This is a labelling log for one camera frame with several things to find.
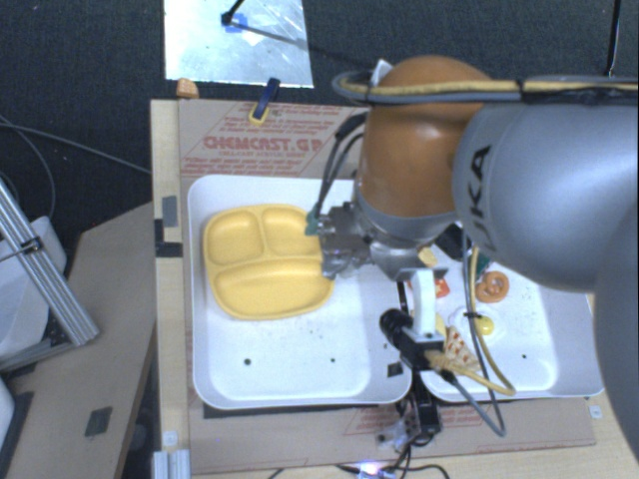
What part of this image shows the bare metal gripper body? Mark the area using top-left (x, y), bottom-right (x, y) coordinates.
top-left (317, 202), bottom-right (436, 280)

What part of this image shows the thin black rod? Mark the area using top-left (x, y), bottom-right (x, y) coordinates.
top-left (395, 277), bottom-right (414, 318)

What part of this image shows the yellow divided plate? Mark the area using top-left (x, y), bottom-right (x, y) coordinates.
top-left (201, 204), bottom-right (336, 321)

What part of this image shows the white plastic tray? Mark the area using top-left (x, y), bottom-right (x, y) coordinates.
top-left (187, 174), bottom-right (413, 411)
top-left (411, 223), bottom-right (606, 404)

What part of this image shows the black packet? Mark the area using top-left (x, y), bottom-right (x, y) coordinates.
top-left (435, 224), bottom-right (469, 261)

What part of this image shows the brown cardboard board, red print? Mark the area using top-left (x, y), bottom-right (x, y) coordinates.
top-left (177, 100), bottom-right (598, 474)

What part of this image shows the pizza slice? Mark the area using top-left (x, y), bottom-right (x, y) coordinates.
top-left (442, 325), bottom-right (481, 374)

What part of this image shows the orange pretzel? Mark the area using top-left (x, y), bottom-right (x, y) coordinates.
top-left (473, 270), bottom-right (512, 305)

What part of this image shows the white and yellow fried egg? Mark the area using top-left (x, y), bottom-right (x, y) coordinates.
top-left (447, 305), bottom-right (496, 339)

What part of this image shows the black cylinder on white bracket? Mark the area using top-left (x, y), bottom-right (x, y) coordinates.
top-left (378, 266), bottom-right (448, 369)

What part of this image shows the black block with thin wires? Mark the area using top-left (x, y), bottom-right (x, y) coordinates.
top-left (398, 381), bottom-right (444, 439)

